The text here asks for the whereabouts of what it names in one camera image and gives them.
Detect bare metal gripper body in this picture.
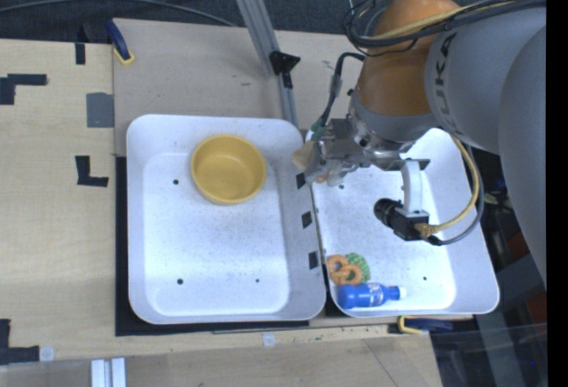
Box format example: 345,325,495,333
317,118,414,173

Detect yellow bowl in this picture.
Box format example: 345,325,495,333
189,133,268,206

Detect orange pretzel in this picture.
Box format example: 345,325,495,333
326,254,365,287

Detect white plastic tray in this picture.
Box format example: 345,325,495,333
304,125,501,319
126,113,327,326

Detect blue plastic bottle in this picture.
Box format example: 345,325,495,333
335,281,408,311

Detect pale wood board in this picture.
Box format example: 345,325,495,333
112,17,478,336

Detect black cylinder on white bracket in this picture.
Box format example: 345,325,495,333
373,157,432,242

